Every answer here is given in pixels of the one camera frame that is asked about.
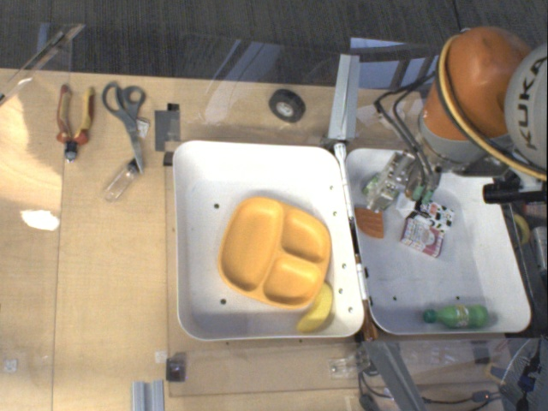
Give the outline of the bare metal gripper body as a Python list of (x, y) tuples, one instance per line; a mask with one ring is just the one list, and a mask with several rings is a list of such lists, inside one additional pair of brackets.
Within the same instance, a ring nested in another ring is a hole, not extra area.
[(439, 180), (438, 167), (426, 156), (394, 152), (379, 173), (379, 189), (399, 189), (411, 200), (430, 200)]

